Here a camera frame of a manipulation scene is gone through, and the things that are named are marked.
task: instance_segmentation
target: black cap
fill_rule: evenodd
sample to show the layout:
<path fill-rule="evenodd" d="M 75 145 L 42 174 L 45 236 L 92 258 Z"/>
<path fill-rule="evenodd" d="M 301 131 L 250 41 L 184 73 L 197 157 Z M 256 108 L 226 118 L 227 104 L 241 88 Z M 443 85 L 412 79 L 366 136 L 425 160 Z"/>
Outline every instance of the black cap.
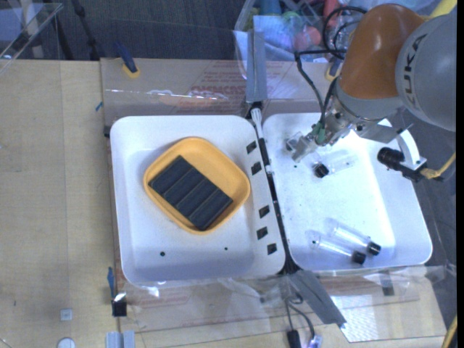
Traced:
<path fill-rule="evenodd" d="M 113 317 L 126 317 L 128 315 L 128 303 L 123 300 L 111 301 Z"/>
<path fill-rule="evenodd" d="M 328 168 L 324 164 L 317 164 L 316 166 L 314 166 L 313 170 L 314 175 L 318 178 L 324 178 L 326 175 L 328 175 Z"/>
<path fill-rule="evenodd" d="M 378 255 L 378 253 L 380 252 L 381 250 L 381 246 L 380 245 L 377 245 L 375 242 L 369 242 L 368 244 L 368 251 L 372 254 L 372 255 Z"/>
<path fill-rule="evenodd" d="M 362 252 L 354 251 L 351 255 L 351 260 L 357 264 L 363 264 L 365 261 L 365 254 Z"/>

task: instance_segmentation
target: yellow tray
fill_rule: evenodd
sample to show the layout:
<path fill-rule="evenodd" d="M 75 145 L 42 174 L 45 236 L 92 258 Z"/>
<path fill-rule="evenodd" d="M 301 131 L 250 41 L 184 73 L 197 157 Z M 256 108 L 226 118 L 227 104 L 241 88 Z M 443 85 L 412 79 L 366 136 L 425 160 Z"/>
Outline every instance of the yellow tray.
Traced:
<path fill-rule="evenodd" d="M 179 213 L 176 208 L 149 186 L 149 182 L 178 156 L 182 156 L 233 200 L 208 229 L 204 231 L 199 230 L 190 220 Z M 227 222 L 245 203 L 251 191 L 250 183 L 245 173 L 217 147 L 206 139 L 197 137 L 182 139 L 159 156 L 145 171 L 144 188 L 150 199 L 174 223 L 190 233 L 201 235 L 211 233 Z"/>

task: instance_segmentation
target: black sponge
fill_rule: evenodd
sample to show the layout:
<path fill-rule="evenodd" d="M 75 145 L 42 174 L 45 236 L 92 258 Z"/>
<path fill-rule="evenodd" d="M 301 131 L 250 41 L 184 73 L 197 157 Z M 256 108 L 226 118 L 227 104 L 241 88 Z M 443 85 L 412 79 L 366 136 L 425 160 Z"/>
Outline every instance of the black sponge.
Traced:
<path fill-rule="evenodd" d="M 200 231 L 205 231 L 233 201 L 182 156 L 176 157 L 149 186 Z"/>

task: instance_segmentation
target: wooden table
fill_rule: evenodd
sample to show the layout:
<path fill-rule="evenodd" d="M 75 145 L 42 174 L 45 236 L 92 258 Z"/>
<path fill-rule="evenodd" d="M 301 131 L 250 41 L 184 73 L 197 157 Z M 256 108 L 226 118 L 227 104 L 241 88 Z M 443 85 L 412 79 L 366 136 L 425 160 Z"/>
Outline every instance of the wooden table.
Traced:
<path fill-rule="evenodd" d="M 33 348 L 69 336 L 77 348 L 104 347 L 118 321 L 107 283 L 115 254 L 100 65 L 17 60 L 0 77 L 0 102 L 0 339 Z M 316 326 L 323 347 L 440 347 L 446 331 L 436 298 L 418 280 L 419 300 L 361 310 L 381 316 L 387 335 L 420 325 L 420 337 L 349 344 L 337 326 Z M 70 320 L 60 315 L 66 309 Z M 175 344 L 172 334 L 137 333 L 136 346 Z M 194 334 L 209 340 L 200 328 Z M 287 346 L 284 331 L 189 345 Z"/>

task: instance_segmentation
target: black rubber stopper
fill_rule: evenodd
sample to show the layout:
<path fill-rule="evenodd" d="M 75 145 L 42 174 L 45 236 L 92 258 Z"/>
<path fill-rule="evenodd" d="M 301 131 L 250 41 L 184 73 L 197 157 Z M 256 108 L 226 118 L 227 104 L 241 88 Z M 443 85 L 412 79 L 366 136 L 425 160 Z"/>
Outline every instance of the black rubber stopper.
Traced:
<path fill-rule="evenodd" d="M 126 317 L 128 315 L 128 303 L 125 300 L 111 301 L 113 317 Z"/>
<path fill-rule="evenodd" d="M 381 250 L 381 246 L 376 244 L 375 242 L 369 242 L 368 244 L 368 251 L 372 254 L 372 255 L 378 255 L 378 253 L 380 252 Z"/>
<path fill-rule="evenodd" d="M 401 167 L 401 162 L 405 161 L 405 156 L 401 151 L 384 147 L 378 152 L 377 160 L 389 169 L 398 170 Z"/>
<path fill-rule="evenodd" d="M 314 166 L 314 175 L 318 178 L 324 178 L 328 175 L 328 168 L 324 164 L 317 164 Z"/>
<path fill-rule="evenodd" d="M 357 264 L 363 264 L 365 261 L 365 254 L 363 254 L 362 252 L 354 251 L 351 256 L 351 260 Z"/>

